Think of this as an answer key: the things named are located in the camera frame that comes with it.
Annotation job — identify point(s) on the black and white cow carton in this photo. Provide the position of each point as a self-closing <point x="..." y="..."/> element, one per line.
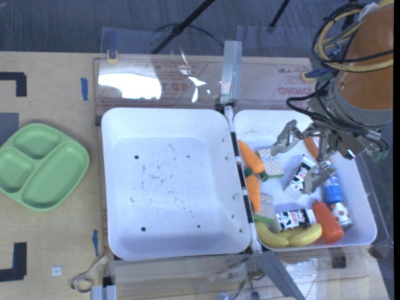
<point x="293" y="219"/>
<point x="297" y="177"/>

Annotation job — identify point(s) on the white packet orange print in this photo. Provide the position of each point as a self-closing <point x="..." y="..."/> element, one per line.
<point x="267" y="206"/>
<point x="272" y="164"/>

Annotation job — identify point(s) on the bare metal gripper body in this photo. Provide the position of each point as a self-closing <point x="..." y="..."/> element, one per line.
<point x="350" y="142"/>

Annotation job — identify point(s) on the green toy vegetable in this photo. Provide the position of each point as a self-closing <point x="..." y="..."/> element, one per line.
<point x="264" y="219"/>

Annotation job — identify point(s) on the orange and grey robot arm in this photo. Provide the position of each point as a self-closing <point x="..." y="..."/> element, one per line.
<point x="368" y="61"/>

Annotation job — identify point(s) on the brown cardboard board red print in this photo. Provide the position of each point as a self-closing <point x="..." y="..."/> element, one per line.
<point x="268" y="83"/>

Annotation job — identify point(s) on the orange carrot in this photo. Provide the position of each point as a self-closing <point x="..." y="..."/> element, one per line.
<point x="251" y="158"/>
<point x="253" y="192"/>
<point x="311" y="147"/>

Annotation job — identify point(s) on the yellow banana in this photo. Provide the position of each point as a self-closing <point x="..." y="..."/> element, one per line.
<point x="304" y="236"/>
<point x="270" y="237"/>

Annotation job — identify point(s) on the orange squeeze bottle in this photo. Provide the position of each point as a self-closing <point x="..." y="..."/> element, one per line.
<point x="328" y="223"/>

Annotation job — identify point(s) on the green divided plate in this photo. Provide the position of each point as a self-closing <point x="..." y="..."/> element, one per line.
<point x="47" y="170"/>

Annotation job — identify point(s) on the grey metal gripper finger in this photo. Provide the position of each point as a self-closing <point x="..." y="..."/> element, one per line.
<point x="318" y="177"/>
<point x="286" y="137"/>

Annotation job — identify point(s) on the thin black and white rod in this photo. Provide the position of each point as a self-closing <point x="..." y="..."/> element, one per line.
<point x="241" y="170"/>

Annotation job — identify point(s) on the small white square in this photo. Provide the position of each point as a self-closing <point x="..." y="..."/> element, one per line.
<point x="57" y="270"/>

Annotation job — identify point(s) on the blue bottle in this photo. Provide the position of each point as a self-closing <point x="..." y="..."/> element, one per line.
<point x="332" y="192"/>

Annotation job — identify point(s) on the white plastic tray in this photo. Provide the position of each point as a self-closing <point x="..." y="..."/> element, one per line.
<point x="168" y="183"/>
<point x="356" y="205"/>

